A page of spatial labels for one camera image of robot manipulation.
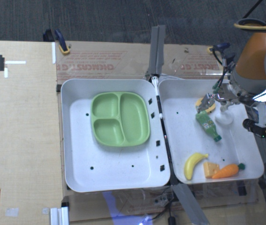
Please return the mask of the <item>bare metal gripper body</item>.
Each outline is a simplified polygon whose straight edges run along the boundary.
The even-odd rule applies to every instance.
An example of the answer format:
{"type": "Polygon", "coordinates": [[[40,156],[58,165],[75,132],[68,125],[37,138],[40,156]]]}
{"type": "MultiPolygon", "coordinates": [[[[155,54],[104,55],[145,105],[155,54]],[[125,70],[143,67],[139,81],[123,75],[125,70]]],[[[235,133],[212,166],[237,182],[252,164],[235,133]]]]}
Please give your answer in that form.
{"type": "Polygon", "coordinates": [[[214,99],[221,105],[238,105],[249,101],[249,95],[238,86],[234,87],[230,83],[223,83],[214,89],[214,99]]]}

